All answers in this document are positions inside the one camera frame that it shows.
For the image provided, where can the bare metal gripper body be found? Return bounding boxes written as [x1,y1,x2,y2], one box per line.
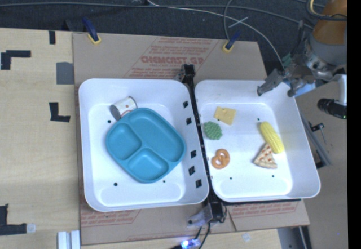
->
[281,51,345,88]

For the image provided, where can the yellow corn cob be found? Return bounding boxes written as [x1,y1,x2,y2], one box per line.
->
[259,121,285,155]

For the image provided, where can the yellow cheese slice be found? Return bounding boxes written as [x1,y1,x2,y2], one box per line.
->
[213,106,237,126]

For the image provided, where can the green grapes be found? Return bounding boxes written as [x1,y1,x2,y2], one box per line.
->
[203,121,224,141]

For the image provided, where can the pizza slice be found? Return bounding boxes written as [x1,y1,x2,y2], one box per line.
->
[252,142,278,170]

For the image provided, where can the orange pretzel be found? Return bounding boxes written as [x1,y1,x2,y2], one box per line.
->
[210,148,231,170]

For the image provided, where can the white plastic tray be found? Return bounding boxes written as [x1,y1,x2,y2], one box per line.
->
[78,78,210,213]
[194,79,322,203]

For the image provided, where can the blue divided plate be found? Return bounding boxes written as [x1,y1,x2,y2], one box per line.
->
[105,107,187,185]

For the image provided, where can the white small can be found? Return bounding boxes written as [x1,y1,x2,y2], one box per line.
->
[109,96,138,122]

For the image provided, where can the brown cardboard board red print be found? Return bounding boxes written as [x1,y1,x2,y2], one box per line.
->
[72,32,311,246]

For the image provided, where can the black cylinder on white bracket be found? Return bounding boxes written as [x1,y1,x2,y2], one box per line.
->
[316,73,348,120]

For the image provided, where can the black block with thin wires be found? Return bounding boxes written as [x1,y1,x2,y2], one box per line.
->
[206,200,227,223]
[179,64,196,83]

